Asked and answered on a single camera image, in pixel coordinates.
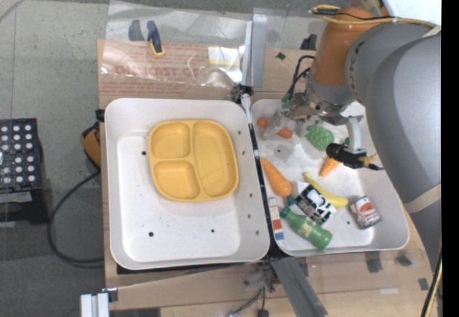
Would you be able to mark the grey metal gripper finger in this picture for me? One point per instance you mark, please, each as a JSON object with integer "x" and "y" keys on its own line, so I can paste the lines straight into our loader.
{"x": 301, "y": 128}
{"x": 272, "y": 127}

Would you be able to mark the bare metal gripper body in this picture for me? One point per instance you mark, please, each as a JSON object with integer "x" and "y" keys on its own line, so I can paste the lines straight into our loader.
{"x": 305, "y": 110}

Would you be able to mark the orange sausage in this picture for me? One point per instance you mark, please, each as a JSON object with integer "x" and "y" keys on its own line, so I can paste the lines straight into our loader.
{"x": 286, "y": 133}

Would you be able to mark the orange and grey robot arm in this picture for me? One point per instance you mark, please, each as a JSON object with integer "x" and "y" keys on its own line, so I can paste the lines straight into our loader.
{"x": 394, "y": 93}

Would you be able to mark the green grapes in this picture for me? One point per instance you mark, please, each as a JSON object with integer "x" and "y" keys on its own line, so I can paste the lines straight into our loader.
{"x": 319, "y": 137}

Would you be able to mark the thin black and white rod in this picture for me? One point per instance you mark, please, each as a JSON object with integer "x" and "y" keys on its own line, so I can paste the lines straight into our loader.
{"x": 256, "y": 154}

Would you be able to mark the small orange carrot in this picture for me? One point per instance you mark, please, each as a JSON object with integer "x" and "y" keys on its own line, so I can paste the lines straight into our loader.
{"x": 328, "y": 166}

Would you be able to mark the large orange carrot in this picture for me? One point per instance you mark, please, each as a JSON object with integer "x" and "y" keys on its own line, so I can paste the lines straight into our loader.
{"x": 276, "y": 176}

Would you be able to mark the yellow divided plate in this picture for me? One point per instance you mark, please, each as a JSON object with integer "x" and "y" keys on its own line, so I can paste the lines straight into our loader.
{"x": 211, "y": 154}

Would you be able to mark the yellow banana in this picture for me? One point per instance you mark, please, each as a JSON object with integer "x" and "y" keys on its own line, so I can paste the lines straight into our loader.
{"x": 331, "y": 197}

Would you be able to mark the black and white carton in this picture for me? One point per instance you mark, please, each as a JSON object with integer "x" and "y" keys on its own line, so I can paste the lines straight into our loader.
{"x": 315, "y": 202}

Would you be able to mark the white plastic tray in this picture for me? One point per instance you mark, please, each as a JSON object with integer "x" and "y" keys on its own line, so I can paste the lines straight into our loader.
{"x": 186, "y": 233}
{"x": 358, "y": 183}

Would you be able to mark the white red and blue packet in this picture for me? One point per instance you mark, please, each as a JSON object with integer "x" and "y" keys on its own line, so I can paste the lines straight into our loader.
{"x": 275, "y": 218}

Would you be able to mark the green bottle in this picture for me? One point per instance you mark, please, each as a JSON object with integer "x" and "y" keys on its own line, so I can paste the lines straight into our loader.
{"x": 310, "y": 229}

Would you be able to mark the red and white can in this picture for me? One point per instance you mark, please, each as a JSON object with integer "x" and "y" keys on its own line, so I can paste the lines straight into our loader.
{"x": 365, "y": 213}

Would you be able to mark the brown cardboard board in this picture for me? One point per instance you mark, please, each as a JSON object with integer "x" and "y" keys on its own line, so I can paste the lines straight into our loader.
{"x": 161, "y": 75}

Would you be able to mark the black perforated crate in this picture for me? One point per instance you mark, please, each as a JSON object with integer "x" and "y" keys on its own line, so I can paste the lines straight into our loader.
{"x": 18, "y": 154}

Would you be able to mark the black cylinder on white bracket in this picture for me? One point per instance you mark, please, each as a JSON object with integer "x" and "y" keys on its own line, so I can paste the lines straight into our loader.
{"x": 353, "y": 156}

